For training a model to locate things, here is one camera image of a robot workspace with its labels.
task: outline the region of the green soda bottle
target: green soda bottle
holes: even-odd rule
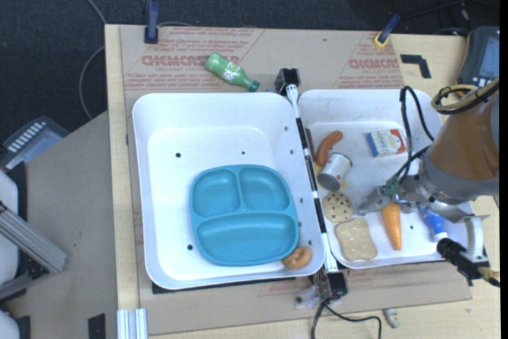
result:
[[[218,52],[212,52],[205,62],[205,67],[208,71],[212,71],[227,83],[231,85],[239,85],[246,87],[249,92],[256,92],[260,83],[250,79],[243,70],[234,62],[227,60]]]

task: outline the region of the toy carrot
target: toy carrot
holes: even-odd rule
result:
[[[384,225],[395,250],[402,249],[402,231],[400,226],[400,205],[390,202],[381,209]]]

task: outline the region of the black device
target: black device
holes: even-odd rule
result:
[[[485,87],[499,77],[499,27],[482,26],[468,34],[458,85]]]

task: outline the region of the donut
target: donut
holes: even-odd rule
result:
[[[284,265],[290,270],[305,267],[312,257],[312,249],[307,246],[298,246],[288,257],[283,259]]]

